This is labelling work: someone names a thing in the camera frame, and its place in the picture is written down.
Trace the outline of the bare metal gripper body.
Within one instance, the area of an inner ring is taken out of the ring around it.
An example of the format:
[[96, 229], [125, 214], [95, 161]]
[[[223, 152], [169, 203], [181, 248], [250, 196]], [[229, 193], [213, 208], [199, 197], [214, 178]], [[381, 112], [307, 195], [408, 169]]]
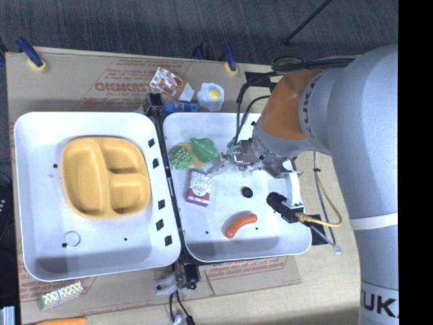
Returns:
[[240, 140], [230, 156], [230, 162], [244, 173], [268, 171], [272, 167], [269, 155], [257, 146], [253, 139]]

